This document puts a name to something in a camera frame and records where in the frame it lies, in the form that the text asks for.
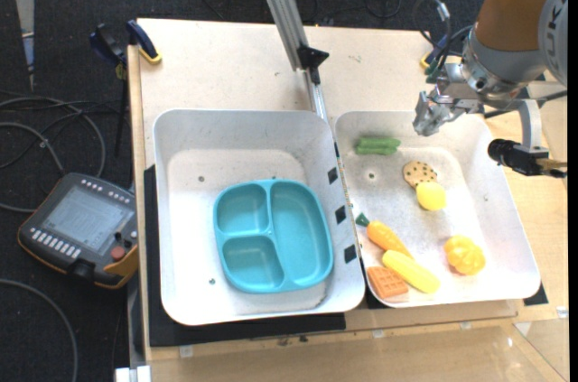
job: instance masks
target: wooden table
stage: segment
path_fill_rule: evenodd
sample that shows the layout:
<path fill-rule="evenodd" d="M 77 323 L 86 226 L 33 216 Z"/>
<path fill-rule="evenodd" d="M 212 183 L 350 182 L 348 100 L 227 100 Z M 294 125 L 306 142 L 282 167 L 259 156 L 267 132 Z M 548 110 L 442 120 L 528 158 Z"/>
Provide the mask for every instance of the wooden table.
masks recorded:
<path fill-rule="evenodd" d="M 175 107 L 311 106 L 303 76 L 291 70 L 274 25 L 153 19 L 139 24 L 163 55 L 152 66 L 128 47 L 144 364 L 153 381 L 569 378 L 568 319 L 559 317 L 569 306 L 567 189 L 560 180 L 527 178 L 509 169 L 508 183 L 548 303 L 525 306 L 521 300 L 504 300 L 377 310 L 363 303 L 345 313 L 345 331 L 151 347 L 143 171 L 154 163 L 154 119 Z M 429 89 L 419 66 L 429 46 L 419 33 L 305 30 L 313 48 L 330 53 L 320 72 L 331 126 L 348 110 L 411 110 L 418 92 Z M 565 140 L 564 100 L 549 109 L 545 124 L 557 127 L 553 136 Z M 521 141 L 516 113 L 487 124 L 494 136 Z M 545 126 L 544 145 L 547 137 Z M 564 152 L 565 142 L 556 146 L 558 153 Z"/>

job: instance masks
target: blue divided plate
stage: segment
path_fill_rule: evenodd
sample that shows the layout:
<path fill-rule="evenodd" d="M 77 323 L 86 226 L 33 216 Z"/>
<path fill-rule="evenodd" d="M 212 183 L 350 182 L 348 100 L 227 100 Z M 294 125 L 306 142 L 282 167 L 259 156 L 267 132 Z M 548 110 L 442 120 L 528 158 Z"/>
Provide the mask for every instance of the blue divided plate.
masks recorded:
<path fill-rule="evenodd" d="M 292 180 L 240 183 L 215 201 L 213 224 L 225 275 L 248 293 L 279 293 L 318 284 L 333 249 L 315 193 Z"/>

